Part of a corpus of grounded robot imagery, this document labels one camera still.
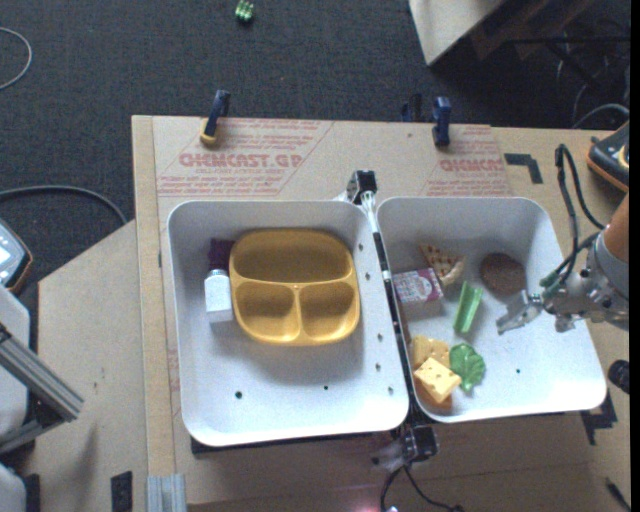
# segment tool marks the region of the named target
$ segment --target yellow divided tray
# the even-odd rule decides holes
[[[351,253],[324,231],[252,231],[234,244],[229,276],[236,320],[256,341],[323,345],[358,325]]]

